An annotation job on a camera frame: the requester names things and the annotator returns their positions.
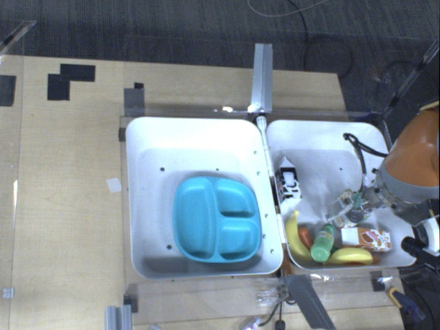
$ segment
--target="green bottle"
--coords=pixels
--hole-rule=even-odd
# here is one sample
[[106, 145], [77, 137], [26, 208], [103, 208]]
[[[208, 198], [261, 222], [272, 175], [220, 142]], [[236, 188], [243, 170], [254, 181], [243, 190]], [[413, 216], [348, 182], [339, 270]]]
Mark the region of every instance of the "green bottle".
[[335, 241], [334, 233], [335, 228], [330, 223], [326, 223], [321, 231], [319, 231], [310, 249], [311, 257], [314, 261], [324, 263], [330, 257], [331, 248]]

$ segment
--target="green bottle cap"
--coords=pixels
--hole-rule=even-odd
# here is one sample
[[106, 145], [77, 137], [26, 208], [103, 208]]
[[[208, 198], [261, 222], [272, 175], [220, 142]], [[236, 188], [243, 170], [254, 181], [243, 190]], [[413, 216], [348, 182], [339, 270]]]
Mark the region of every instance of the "green bottle cap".
[[330, 257], [330, 251], [320, 245], [314, 245], [310, 249], [311, 257], [314, 261], [324, 263]]

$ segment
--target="metal bracket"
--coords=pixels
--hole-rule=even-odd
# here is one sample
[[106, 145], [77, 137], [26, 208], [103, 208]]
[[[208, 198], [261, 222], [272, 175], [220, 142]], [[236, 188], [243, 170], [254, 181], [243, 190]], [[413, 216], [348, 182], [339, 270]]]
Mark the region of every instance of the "metal bracket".
[[249, 113], [269, 113], [272, 111], [272, 44], [255, 44], [254, 77]]
[[110, 306], [105, 309], [105, 330], [132, 330], [131, 306]]

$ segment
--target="black tape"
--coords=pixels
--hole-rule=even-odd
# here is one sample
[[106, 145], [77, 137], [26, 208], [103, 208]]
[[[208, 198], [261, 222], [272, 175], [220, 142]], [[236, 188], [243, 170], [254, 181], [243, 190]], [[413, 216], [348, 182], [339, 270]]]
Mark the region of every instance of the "black tape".
[[0, 76], [0, 107], [11, 107], [15, 99], [16, 76]]
[[125, 294], [124, 295], [124, 305], [130, 305], [131, 306], [131, 313], [137, 313], [138, 312], [138, 300], [136, 297]]
[[95, 66], [62, 63], [60, 66], [60, 79], [64, 81], [95, 82]]
[[47, 75], [47, 100], [70, 100], [70, 82], [61, 80], [59, 74]]
[[11, 34], [10, 36], [7, 36], [6, 38], [3, 39], [3, 44], [4, 45], [8, 45], [12, 39], [14, 39], [15, 35]]

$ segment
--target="gray carpet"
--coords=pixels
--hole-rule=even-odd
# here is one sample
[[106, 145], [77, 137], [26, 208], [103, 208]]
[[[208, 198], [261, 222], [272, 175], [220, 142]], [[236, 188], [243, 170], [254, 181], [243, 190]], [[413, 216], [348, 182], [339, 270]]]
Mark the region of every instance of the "gray carpet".
[[[251, 2], [269, 14], [293, 9], [285, 0]], [[333, 0], [304, 11], [304, 26], [299, 14], [261, 17], [247, 0], [0, 0], [0, 21], [37, 21], [24, 47], [35, 56], [252, 67], [254, 44], [271, 43], [275, 69], [336, 72], [348, 109], [382, 111], [439, 38], [439, 2]], [[438, 96], [437, 55], [390, 117], [392, 138], [418, 104]]]

